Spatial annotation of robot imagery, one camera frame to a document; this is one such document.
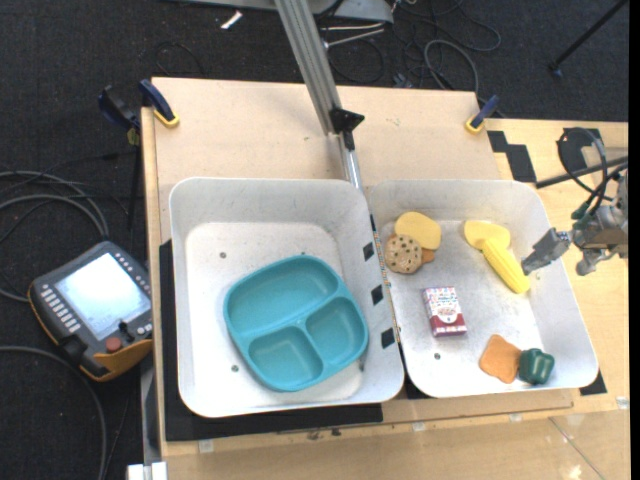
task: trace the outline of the button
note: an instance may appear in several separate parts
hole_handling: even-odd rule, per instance
[[[111,336],[111,338],[107,338],[105,345],[107,346],[107,352],[113,354],[122,348],[122,340],[117,336]]]

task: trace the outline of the orange cracker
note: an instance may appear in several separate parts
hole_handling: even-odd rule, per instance
[[[522,350],[499,334],[494,334],[480,358],[480,369],[505,384],[511,384],[518,373],[520,354]]]

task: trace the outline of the blue and yellow clamp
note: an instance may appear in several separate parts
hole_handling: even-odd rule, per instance
[[[163,125],[167,128],[174,128],[178,126],[178,123],[180,122],[178,114],[171,110],[169,103],[164,99],[162,93],[160,93],[160,91],[149,80],[146,78],[141,80],[138,83],[138,89],[140,89],[140,92],[143,95],[142,104],[144,106],[149,106],[150,103],[151,106],[153,106],[153,115],[155,115]]]
[[[489,98],[489,101],[485,103],[482,110],[478,112],[475,116],[471,116],[469,120],[464,124],[466,130],[474,135],[479,133],[480,130],[484,127],[484,120],[491,116],[498,107],[498,102],[500,99],[494,94]]]

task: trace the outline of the black bracket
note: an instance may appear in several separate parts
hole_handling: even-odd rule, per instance
[[[344,145],[349,151],[356,149],[353,141],[353,130],[364,121],[362,114],[356,114],[343,108],[332,108],[329,111],[329,118],[336,133],[342,133],[344,137]]]

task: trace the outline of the white plastic tray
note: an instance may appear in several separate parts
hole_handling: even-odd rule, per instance
[[[550,228],[531,188],[497,180],[387,181],[372,189],[369,206],[383,246],[406,211],[422,212],[442,228],[433,263],[412,275],[387,272],[407,373],[423,393],[441,398],[578,388],[595,379],[596,356],[562,261],[531,274],[531,289],[517,295],[464,239],[465,220],[490,221],[509,229],[516,258],[527,256]],[[438,286],[455,287],[467,334],[431,334],[420,292]],[[552,354],[549,381],[505,384],[480,370],[478,361],[492,334],[522,350],[537,347]]]
[[[176,291],[178,386],[204,417],[314,406],[378,403],[402,388],[380,264],[363,194],[340,180],[190,178],[169,198]],[[244,276],[301,253],[326,261],[358,302],[369,329],[359,361],[302,391],[263,386],[243,363],[223,317],[229,288]],[[376,288],[384,297],[374,303]]]

